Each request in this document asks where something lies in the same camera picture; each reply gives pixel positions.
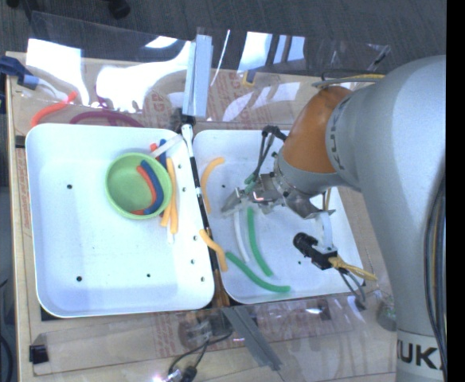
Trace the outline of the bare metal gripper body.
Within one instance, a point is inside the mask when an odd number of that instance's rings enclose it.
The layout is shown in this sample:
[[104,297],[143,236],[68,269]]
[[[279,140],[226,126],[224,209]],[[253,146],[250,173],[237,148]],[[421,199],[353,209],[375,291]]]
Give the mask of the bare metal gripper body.
[[249,199],[269,213],[276,206],[289,208],[301,218],[315,218],[321,209],[311,202],[312,196],[293,188],[274,172],[262,173],[249,190]]

